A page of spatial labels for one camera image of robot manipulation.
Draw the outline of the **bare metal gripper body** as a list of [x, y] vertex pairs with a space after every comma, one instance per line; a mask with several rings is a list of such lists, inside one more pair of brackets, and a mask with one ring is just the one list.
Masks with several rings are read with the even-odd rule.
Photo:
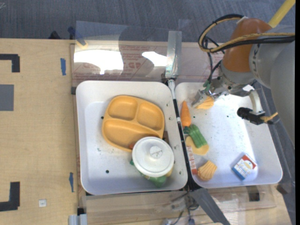
[[225, 76], [207, 80], [204, 85], [204, 93], [210, 97], [219, 97], [221, 95], [235, 95], [239, 97], [248, 96], [252, 90], [244, 90], [246, 84], [236, 84], [228, 80]]

